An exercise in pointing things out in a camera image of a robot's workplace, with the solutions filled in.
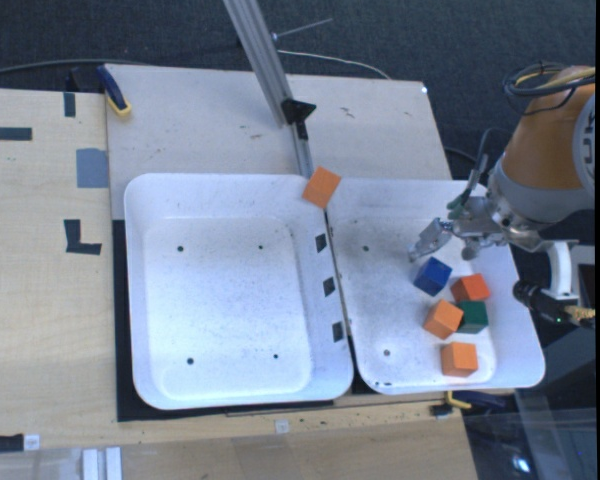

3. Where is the black cylinder on white bracket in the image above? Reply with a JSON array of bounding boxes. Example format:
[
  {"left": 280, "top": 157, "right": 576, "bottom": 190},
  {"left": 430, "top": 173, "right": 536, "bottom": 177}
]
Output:
[{"left": 511, "top": 239, "right": 597, "bottom": 327}]

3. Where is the blue cube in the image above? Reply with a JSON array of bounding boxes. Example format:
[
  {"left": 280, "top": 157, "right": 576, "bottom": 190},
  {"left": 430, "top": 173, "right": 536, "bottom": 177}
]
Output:
[{"left": 412, "top": 256, "right": 454, "bottom": 298}]

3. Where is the green cube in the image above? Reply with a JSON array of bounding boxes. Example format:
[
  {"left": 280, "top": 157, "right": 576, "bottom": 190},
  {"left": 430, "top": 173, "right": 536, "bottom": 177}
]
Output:
[{"left": 456, "top": 300, "right": 490, "bottom": 335}]

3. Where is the orange cube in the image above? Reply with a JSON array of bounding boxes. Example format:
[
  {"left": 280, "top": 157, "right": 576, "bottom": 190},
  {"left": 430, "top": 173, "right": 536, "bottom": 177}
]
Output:
[
  {"left": 301, "top": 165, "right": 343, "bottom": 210},
  {"left": 450, "top": 273, "right": 492, "bottom": 304},
  {"left": 440, "top": 341, "right": 480, "bottom": 379},
  {"left": 422, "top": 299, "right": 465, "bottom": 341}
]

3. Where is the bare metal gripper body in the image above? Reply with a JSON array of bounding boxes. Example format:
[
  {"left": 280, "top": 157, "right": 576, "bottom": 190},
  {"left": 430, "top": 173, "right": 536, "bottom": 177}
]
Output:
[{"left": 448, "top": 194, "right": 557, "bottom": 254}]

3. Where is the white plastic tray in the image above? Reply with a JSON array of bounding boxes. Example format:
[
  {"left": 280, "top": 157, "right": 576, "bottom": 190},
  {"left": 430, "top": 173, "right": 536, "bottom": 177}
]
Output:
[
  {"left": 324, "top": 176, "right": 548, "bottom": 397},
  {"left": 123, "top": 171, "right": 356, "bottom": 412}
]

